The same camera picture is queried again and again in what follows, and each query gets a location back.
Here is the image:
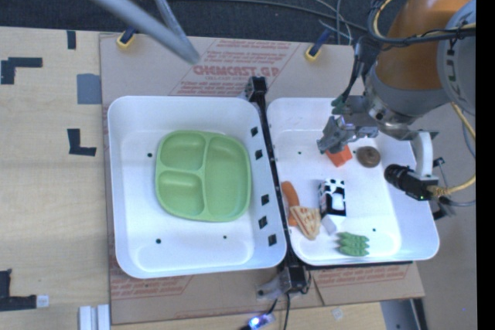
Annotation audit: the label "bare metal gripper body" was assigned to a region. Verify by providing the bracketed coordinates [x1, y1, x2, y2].
[339, 95, 418, 138]

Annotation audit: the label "orange cube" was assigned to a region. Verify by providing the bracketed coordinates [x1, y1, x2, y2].
[325, 145, 354, 168]

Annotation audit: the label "brown doughnut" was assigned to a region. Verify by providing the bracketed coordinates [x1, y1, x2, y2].
[356, 145, 382, 169]

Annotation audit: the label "black and white carton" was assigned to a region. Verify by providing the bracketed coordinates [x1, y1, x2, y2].
[317, 177, 348, 219]

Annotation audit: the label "orange carrot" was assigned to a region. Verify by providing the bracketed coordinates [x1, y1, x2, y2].
[280, 180, 301, 227]

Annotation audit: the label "white plastic tray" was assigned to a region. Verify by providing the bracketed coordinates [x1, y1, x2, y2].
[266, 97, 441, 267]
[107, 95, 288, 280]

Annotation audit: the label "white cube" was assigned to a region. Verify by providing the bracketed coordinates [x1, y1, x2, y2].
[320, 214, 340, 236]

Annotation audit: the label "yellow pizza slice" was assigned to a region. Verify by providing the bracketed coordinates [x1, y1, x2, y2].
[289, 205, 323, 241]

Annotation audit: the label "green pea pods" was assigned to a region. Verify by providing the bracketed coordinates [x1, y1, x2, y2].
[336, 231, 370, 257]

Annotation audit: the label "green divided plate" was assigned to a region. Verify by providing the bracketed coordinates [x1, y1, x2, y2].
[154, 129, 253, 223]

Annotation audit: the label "brown cardboard board, red print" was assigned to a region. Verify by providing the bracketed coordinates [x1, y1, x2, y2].
[98, 32, 426, 325]

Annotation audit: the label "black cylinder on white bracket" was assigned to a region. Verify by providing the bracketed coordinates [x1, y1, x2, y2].
[384, 131, 442, 202]

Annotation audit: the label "black block with thin wires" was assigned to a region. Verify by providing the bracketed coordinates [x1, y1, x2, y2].
[244, 75, 269, 103]
[283, 265, 311, 294]

